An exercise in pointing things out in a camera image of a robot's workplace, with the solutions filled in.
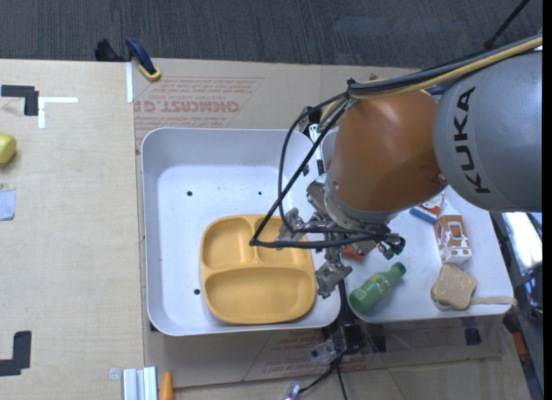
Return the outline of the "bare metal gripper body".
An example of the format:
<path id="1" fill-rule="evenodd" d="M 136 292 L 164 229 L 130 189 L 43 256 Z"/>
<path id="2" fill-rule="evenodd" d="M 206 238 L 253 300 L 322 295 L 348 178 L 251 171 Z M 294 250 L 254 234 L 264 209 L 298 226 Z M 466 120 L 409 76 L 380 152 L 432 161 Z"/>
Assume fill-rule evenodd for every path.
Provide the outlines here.
<path id="1" fill-rule="evenodd" d="M 343 203 L 334 192 L 326 191 L 324 181 L 313 181 L 307 187 L 309 203 L 316 209 L 323 227 L 341 237 L 352 240 L 354 237 L 370 236 L 367 241 L 353 241 L 342 248 L 342 256 L 361 260 L 373 250 L 384 258 L 391 258 L 391 242 L 374 239 L 377 235 L 387 235 L 387 224 L 391 220 L 389 212 L 374 212 L 355 209 Z"/>

